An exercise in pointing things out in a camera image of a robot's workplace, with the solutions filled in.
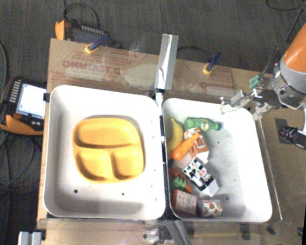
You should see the white plastic tray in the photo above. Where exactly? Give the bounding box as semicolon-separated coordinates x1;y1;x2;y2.
29;82;179;230
148;96;285;231

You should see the small can with tomato print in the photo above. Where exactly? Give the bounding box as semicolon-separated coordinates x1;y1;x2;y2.
196;197;225;221

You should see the yellow banana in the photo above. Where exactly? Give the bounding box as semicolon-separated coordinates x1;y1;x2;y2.
164;117;186;155

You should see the orange and white carton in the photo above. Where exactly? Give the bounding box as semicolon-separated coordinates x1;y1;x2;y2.
179;125;213;170

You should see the black and white milk carton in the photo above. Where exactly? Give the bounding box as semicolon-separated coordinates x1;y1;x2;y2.
179;156;223;199

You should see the green plastic bottle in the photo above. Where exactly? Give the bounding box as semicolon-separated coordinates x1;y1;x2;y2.
182;115;223;135

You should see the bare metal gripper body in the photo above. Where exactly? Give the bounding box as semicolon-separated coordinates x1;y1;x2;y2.
249;68;306;113

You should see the brown cardboard board red print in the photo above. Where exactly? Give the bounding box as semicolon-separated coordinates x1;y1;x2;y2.
27;37;306;245

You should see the yellow divided plate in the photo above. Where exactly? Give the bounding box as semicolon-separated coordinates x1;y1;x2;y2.
67;112;151;188

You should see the orange carrot with green top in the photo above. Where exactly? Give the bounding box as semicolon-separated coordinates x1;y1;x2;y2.
165;166;196;195

